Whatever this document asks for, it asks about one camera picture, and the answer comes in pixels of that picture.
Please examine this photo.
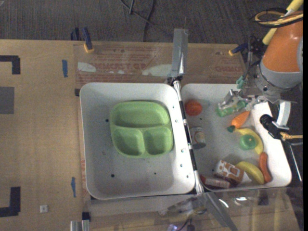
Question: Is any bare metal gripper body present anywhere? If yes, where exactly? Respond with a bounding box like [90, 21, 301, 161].
[239, 74, 298, 105]

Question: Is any green plastic bottle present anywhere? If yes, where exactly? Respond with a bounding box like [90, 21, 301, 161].
[216, 100, 249, 118]

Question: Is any orange carrot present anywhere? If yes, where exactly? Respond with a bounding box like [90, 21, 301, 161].
[227, 110, 251, 133]

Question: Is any orange round fruit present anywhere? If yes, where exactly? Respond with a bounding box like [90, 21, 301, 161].
[184, 99, 203, 117]

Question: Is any yellow banana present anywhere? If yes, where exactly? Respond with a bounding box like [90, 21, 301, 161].
[235, 161, 266, 185]
[234, 128, 264, 155]

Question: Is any thin black and white rod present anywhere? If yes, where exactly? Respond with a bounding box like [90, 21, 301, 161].
[172, 80, 205, 195]

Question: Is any small white can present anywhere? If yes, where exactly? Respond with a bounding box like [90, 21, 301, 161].
[190, 126, 207, 150]

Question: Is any white plastic tray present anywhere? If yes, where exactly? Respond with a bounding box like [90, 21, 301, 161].
[180, 83, 293, 192]
[79, 82, 196, 201]

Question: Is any orange sausage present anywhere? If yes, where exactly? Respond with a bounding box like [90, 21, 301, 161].
[258, 152, 273, 183]

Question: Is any brown and white carton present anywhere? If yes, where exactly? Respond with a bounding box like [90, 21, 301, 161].
[214, 159, 245, 184]

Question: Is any red and white packet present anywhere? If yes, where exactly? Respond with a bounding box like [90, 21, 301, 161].
[199, 175, 232, 190]

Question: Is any green divided plate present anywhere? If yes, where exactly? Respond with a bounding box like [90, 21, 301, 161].
[109, 100, 175, 159]

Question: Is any black cylinder on white bracket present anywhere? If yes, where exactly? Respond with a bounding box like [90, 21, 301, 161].
[259, 100, 292, 141]

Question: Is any black block with thin wires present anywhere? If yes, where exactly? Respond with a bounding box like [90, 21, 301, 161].
[167, 75, 183, 85]

